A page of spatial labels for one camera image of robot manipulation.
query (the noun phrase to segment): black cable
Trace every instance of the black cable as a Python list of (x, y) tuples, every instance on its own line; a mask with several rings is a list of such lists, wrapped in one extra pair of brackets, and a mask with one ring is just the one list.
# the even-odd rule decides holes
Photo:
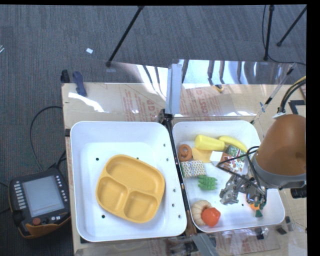
[(35, 152), (35, 149), (34, 149), (34, 146), (33, 146), (33, 143), (32, 143), (32, 126), (37, 118), (38, 115), (40, 115), (43, 111), (47, 110), (47, 109), (52, 109), (52, 108), (57, 108), (57, 109), (62, 109), (61, 106), (47, 106), (45, 108), (43, 108), (42, 110), (40, 110), (33, 118), (32, 122), (31, 122), (31, 125), (30, 125), (30, 130), (29, 130), (29, 137), (30, 137), (30, 144), (31, 144), (31, 149), (32, 149), (32, 154), (34, 156), (34, 159), (35, 159), (35, 162), (36, 164), (38, 165), (38, 167), (40, 168), (40, 170), (43, 172), (44, 169), (42, 168), (42, 166), (40, 165), (39, 163), (39, 160), (36, 156), (36, 152)]
[(66, 156), (66, 151), (63, 151), (62, 155), (60, 156), (59, 160), (56, 161), (56, 163), (54, 164), (54, 167), (56, 167), (57, 169), (59, 169), (60, 163), (64, 160), (66, 160), (66, 158), (63, 158), (64, 156)]
[(299, 82), (296, 82), (294, 83), (292, 86), (290, 86), (290, 88), (285, 92), (282, 100), (281, 100), (281, 103), (280, 103), (280, 107), (278, 108), (278, 113), (279, 112), (282, 112), (282, 113), (285, 113), (286, 110), (285, 110), (285, 106), (286, 106), (286, 103), (288, 101), (288, 99), (290, 98), (290, 96), (298, 89), (300, 88), (301, 86), (303, 86), (304, 84), (306, 84), (306, 81), (307, 79), (303, 79)]
[[(255, 184), (255, 183), (253, 183), (251, 180), (247, 179), (246, 177), (244, 177), (244, 176), (242, 176), (242, 175), (240, 175), (240, 174), (238, 174), (238, 173), (236, 173), (236, 172), (233, 172), (233, 171), (231, 171), (231, 170), (225, 169), (225, 168), (223, 168), (223, 167), (220, 166), (220, 165), (222, 165), (223, 163), (230, 162), (230, 161), (232, 161), (232, 160), (239, 159), (239, 158), (242, 158), (242, 157), (251, 155), (252, 153), (255, 153), (255, 152), (257, 151), (257, 150), (254, 150), (254, 151), (251, 152), (251, 150), (252, 150), (252, 149), (255, 149), (255, 148), (258, 148), (258, 147), (259, 147), (259, 146), (253, 146), (253, 147), (249, 148), (248, 151), (247, 151), (245, 154), (242, 154), (242, 155), (239, 155), (239, 156), (236, 156), (236, 157), (233, 157), (233, 158), (230, 158), (230, 159), (221, 161), (221, 162), (219, 162), (219, 163), (216, 165), (216, 167), (219, 168), (220, 170), (223, 170), (223, 171), (227, 172), (227, 173), (230, 173), (230, 174), (232, 174), (232, 175), (235, 175), (235, 176), (237, 176), (237, 177), (240, 178), (240, 179), (245, 180), (246, 182), (248, 182), (249, 184), (251, 184), (252, 186), (254, 186), (255, 188), (257, 188), (258, 190), (260, 190), (260, 192), (261, 192), (263, 195), (265, 195), (265, 192), (261, 189), (261, 187), (258, 186), (258, 185)], [(249, 159), (249, 164), (250, 164), (250, 167), (251, 167), (251, 168), (254, 168), (254, 166), (251, 165), (252, 162), (251, 162), (250, 159)]]
[[(264, 49), (266, 49), (265, 36), (264, 36), (264, 20), (265, 20), (265, 14), (266, 14), (266, 7), (267, 7), (267, 5), (265, 4), (264, 9), (263, 9), (263, 16), (262, 16), (262, 42), (263, 42)], [(275, 60), (270, 57), (269, 53), (267, 53), (267, 56), (270, 58), (270, 60), (277, 62), (277, 63), (290, 63), (290, 64), (297, 63), (297, 64), (307, 66), (307, 64), (302, 63), (302, 62), (297, 62), (297, 61), (278, 61), (278, 60)]]
[(249, 155), (247, 155), (246, 157), (247, 157), (247, 159), (248, 159), (250, 168), (251, 168), (251, 170), (252, 170), (252, 172), (253, 172), (253, 176), (254, 176), (254, 179), (256, 180), (257, 186), (260, 188), (261, 191), (263, 191), (262, 188), (261, 188), (260, 181), (259, 181), (258, 176), (257, 176), (256, 169), (255, 169), (255, 167), (254, 167), (254, 164), (252, 163), (251, 159), (249, 158)]
[(0, 181), (0, 184), (1, 184), (1, 185), (4, 185), (5, 187), (8, 187), (7, 184), (5, 184), (5, 183), (3, 183), (3, 182), (1, 182), (1, 181)]

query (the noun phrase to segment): white tray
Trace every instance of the white tray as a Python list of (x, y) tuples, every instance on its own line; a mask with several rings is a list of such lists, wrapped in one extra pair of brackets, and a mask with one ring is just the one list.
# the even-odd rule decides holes
[[(260, 145), (260, 139), (255, 127), (243, 120), (232, 121), (182, 121), (173, 126), (172, 129), (174, 144), (178, 152), (179, 146), (188, 144), (191, 148), (195, 146), (195, 138), (198, 134), (218, 138), (222, 135), (234, 137), (243, 142), (247, 149)], [(220, 191), (226, 186), (230, 174), (215, 167), (212, 163), (204, 163), (208, 176), (217, 178), (217, 189), (202, 190), (198, 187), (197, 178), (184, 178), (183, 182), (187, 194), (189, 206), (198, 200), (207, 200), (213, 207), (221, 212), (218, 224), (214, 227), (207, 225), (197, 226), (199, 230), (207, 233), (220, 232), (235, 229), (244, 229), (281, 223), (285, 218), (285, 208), (277, 189), (267, 191), (267, 203), (261, 211), (263, 217), (255, 217), (246, 202), (244, 193), (238, 194), (238, 203), (224, 205), (220, 202)]]
[[(157, 122), (81, 121), (70, 132), (76, 227), (89, 242), (173, 237), (187, 227), (186, 210), (168, 130)], [(99, 176), (123, 154), (157, 168), (165, 179), (155, 216), (135, 223), (104, 210), (96, 199)]]

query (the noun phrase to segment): gray carpet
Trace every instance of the gray carpet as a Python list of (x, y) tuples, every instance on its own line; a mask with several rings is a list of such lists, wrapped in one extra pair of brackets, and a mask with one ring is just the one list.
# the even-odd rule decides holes
[[(269, 62), (296, 62), (287, 81), (306, 75), (307, 12), (282, 43), (305, 4), (275, 5)], [(137, 6), (0, 4), (0, 182), (39, 172), (30, 144), (34, 116), (61, 106), (62, 70), (79, 71), (84, 82), (108, 82), (105, 63)], [(146, 6), (113, 61), (167, 68), (173, 59), (264, 61), (269, 5)], [(52, 108), (33, 124), (32, 143), (42, 167), (65, 149), (62, 111)], [(67, 175), (66, 162), (60, 169)], [(0, 207), (8, 191), (0, 187)], [(0, 215), (0, 255), (70, 256), (71, 224), (26, 240), (10, 211)]]

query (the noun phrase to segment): garlic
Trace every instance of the garlic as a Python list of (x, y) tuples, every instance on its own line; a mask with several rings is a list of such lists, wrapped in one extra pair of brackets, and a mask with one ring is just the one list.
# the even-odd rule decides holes
[(191, 206), (191, 214), (195, 224), (197, 224), (198, 226), (203, 226), (206, 224), (202, 220), (201, 214), (205, 209), (211, 208), (211, 207), (212, 207), (211, 203), (209, 203), (207, 200), (196, 201)]

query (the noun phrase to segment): banana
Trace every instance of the banana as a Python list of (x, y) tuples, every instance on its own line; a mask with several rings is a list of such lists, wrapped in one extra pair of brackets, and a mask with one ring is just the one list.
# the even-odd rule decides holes
[(223, 135), (218, 138), (219, 141), (224, 142), (225, 144), (233, 145), (238, 149), (241, 149), (244, 152), (247, 152), (247, 147), (241, 141), (233, 138), (231, 136)]

